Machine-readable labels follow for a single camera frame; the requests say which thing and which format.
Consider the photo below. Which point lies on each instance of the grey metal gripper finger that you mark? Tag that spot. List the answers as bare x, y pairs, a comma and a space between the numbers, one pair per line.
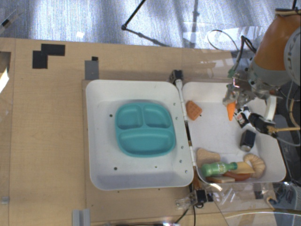
242, 101
228, 95

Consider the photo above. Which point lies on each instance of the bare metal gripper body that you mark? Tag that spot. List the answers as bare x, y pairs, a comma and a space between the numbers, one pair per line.
251, 86

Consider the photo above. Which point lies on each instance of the orange toy carrot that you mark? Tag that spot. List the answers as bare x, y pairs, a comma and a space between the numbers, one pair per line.
231, 110

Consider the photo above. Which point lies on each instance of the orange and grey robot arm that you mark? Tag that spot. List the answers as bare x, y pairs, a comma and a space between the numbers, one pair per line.
270, 46

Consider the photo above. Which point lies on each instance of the black and white carton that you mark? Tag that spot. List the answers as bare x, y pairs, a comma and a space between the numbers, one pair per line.
243, 119

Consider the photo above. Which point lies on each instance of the orange toy waffle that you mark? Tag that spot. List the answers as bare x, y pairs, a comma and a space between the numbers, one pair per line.
193, 110

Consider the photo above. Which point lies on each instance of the dark small can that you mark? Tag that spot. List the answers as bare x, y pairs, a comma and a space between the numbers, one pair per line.
247, 140

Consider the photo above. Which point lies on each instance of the white plastic tray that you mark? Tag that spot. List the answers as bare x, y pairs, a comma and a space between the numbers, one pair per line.
103, 135
216, 135

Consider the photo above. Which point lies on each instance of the thin black and white rod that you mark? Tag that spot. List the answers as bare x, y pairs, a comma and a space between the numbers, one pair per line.
182, 102

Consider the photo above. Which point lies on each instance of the beige toy bread slice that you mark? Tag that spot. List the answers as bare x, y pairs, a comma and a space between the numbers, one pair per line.
206, 156

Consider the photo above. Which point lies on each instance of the beige toy croissant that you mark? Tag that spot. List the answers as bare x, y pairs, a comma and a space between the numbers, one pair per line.
258, 165

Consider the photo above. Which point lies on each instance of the yellow toy cheese wedge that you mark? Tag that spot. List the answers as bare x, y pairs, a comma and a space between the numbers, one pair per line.
245, 167

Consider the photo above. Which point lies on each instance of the green toy bottle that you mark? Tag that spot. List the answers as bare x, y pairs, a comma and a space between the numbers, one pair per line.
215, 169

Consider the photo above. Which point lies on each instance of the red toy sausage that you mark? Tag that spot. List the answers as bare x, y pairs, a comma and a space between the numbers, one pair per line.
238, 176

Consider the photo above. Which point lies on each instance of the brown toy toast slice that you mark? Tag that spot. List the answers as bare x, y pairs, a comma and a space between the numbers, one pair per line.
221, 179

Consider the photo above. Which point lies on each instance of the teal divided plate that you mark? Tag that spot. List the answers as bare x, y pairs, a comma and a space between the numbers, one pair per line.
145, 138

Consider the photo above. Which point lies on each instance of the black cylinder on white bracket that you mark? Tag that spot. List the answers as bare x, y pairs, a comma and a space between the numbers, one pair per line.
259, 123

